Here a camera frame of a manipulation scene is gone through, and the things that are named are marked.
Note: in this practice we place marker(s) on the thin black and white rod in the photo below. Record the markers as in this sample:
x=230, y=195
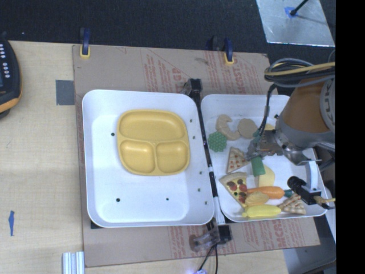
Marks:
x=209, y=164

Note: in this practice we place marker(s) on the tan ridged crisp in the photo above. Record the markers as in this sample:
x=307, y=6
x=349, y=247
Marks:
x=256, y=199

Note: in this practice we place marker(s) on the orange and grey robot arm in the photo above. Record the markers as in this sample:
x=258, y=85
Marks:
x=306, y=110

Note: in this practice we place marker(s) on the tan croissant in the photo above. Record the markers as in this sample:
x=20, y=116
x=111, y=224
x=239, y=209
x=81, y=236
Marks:
x=223, y=125

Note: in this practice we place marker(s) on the black cylinder on white bracket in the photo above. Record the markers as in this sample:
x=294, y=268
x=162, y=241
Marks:
x=305, y=191

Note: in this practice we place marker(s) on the small pizza slice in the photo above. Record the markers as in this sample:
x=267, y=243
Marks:
x=235, y=160

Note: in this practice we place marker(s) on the yellow divided plate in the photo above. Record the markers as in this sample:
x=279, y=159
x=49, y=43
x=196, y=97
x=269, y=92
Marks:
x=152, y=141

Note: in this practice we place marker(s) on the green ice lolly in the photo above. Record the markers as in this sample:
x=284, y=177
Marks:
x=258, y=167

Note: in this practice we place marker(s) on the tan round biscuit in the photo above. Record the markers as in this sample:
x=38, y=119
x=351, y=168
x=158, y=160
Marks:
x=246, y=128

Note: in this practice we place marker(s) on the tan lattice pie slice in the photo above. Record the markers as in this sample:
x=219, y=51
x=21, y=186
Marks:
x=293, y=205

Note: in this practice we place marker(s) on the yellow cheese wedge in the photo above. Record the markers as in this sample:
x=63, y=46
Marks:
x=269, y=177

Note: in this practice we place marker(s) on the orange carrot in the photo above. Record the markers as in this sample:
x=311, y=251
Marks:
x=269, y=192

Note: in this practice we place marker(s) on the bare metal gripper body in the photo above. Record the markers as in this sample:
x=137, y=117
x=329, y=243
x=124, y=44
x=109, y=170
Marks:
x=269, y=144

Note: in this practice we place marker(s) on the white plastic tray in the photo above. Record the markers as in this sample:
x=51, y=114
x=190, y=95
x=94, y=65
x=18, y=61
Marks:
x=288, y=170
x=142, y=198

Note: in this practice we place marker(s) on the large pizza slice with toppings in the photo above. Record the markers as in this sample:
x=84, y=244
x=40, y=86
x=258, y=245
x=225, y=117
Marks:
x=235, y=185

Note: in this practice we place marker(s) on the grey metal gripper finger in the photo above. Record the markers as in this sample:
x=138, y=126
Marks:
x=261, y=155
x=251, y=153

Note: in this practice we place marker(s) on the brown cardboard board red print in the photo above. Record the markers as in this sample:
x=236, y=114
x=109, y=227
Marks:
x=119, y=67

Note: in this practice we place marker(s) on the green grapes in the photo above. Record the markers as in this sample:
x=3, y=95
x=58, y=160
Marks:
x=217, y=141

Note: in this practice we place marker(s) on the yellow banana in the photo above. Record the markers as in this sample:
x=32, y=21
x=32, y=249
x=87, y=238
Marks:
x=262, y=211

